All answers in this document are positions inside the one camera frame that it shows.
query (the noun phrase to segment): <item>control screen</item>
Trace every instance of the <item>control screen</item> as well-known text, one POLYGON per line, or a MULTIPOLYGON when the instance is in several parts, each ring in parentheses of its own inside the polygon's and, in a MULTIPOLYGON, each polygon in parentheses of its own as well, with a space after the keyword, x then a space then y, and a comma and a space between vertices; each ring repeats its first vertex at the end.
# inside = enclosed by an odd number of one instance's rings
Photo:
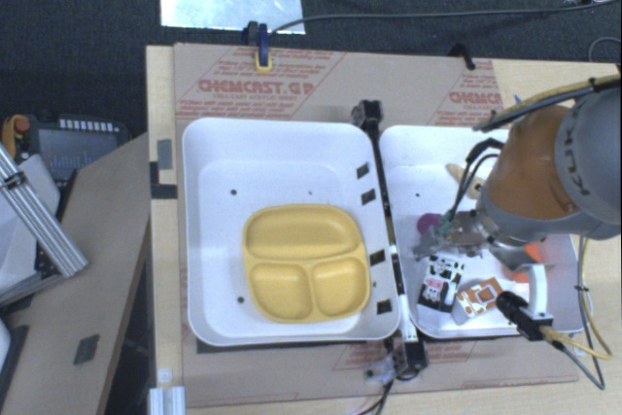
POLYGON ((39 130, 41 157, 56 180, 68 181, 74 170, 84 168, 115 150, 117 137, 112 133, 77 130, 39 130))

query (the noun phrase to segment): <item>cardboard sheet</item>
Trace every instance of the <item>cardboard sheet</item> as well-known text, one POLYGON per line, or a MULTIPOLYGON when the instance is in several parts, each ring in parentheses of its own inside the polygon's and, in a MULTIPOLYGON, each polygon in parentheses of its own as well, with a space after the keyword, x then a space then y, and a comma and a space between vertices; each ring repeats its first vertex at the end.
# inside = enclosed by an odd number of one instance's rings
MULTIPOLYGON (((253 48, 174 48, 175 135, 193 120, 219 116, 347 122, 362 99, 383 103, 393 124, 473 125, 502 107, 493 62, 469 71, 457 57, 413 57, 273 49, 273 70, 258 73, 253 48)), ((183 164, 181 148, 176 161, 183 164)), ((214 348, 197 341, 187 314, 183 168, 178 173, 183 384, 188 407, 377 393, 364 371, 382 359, 381 342, 214 348)), ((442 342, 429 347, 431 366, 397 392, 421 392, 576 379, 550 347, 516 339, 442 342)))

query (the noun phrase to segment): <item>black clip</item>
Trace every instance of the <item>black clip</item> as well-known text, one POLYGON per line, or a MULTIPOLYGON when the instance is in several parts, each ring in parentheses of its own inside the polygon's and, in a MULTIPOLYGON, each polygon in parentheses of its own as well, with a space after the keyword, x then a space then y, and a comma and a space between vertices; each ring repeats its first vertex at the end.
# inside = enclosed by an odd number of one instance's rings
POLYGON ((473 59, 470 56, 470 53, 465 44, 460 44, 460 43, 456 44, 454 47, 452 47, 451 51, 449 51, 447 55, 462 56, 465 59, 466 68, 468 69, 468 71, 473 71, 476 68, 475 63, 473 62, 473 59))
POLYGON ((272 57, 270 57, 268 49, 267 24, 250 21, 248 26, 242 30, 242 43, 247 46, 257 46, 255 66, 258 71, 268 72, 272 69, 272 57))
POLYGON ((370 125, 377 127, 384 118, 379 100, 362 100, 350 113, 350 123, 367 132, 370 125))
POLYGON ((13 175, 2 180, 2 184, 0 184, 0 189, 14 189, 15 187, 19 187, 26 181, 26 175, 23 171, 18 171, 13 175))

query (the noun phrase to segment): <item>yellow plastic plate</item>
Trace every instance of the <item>yellow plastic plate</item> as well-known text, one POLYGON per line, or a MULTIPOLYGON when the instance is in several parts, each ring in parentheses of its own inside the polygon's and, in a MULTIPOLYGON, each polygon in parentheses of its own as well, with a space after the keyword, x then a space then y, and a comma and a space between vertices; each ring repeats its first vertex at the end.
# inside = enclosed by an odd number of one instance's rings
POLYGON ((276 322, 335 320, 369 300, 369 267, 359 226, 326 204, 290 204, 254 213, 242 238, 255 306, 276 322))

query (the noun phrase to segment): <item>black clamp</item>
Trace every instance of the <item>black clamp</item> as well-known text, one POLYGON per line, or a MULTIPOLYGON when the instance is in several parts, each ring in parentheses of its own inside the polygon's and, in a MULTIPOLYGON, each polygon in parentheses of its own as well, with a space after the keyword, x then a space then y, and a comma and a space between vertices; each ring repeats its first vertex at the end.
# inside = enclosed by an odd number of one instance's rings
POLYGON ((13 175, 2 180, 2 184, 0 184, 0 189, 14 189, 15 187, 19 187, 26 181, 26 175, 23 171, 18 171, 13 175))
POLYGON ((531 317, 526 312, 528 307, 527 301, 520 295, 510 291, 499 294, 497 297, 497 307, 507 320, 516 325, 520 334, 530 341, 541 341, 544 339, 544 334, 542 334, 540 328, 543 326, 553 326, 553 319, 550 315, 541 319, 531 317))
POLYGON ((467 46, 465 44, 456 44, 454 47, 452 47, 451 51, 449 51, 449 53, 447 54, 449 56, 461 56, 465 59, 465 64, 466 64, 466 68, 468 69, 468 71, 473 71, 476 66, 475 63, 473 62, 472 57, 470 56, 470 52, 467 49, 467 46))
POLYGON ((267 73, 272 69, 272 57, 268 46, 268 27, 265 23, 250 21, 242 30, 242 43, 247 46, 257 46, 255 53, 255 66, 261 73, 267 73))
POLYGON ((382 196, 382 207, 384 208, 385 216, 391 217, 391 204, 387 191, 387 181, 385 179, 385 170, 382 165, 382 157, 380 156, 380 121, 382 121, 383 118, 382 104, 379 100, 362 100, 354 107, 352 113, 350 113, 350 124, 364 131, 371 140, 373 155, 376 159, 376 173, 378 175, 378 184, 382 196))

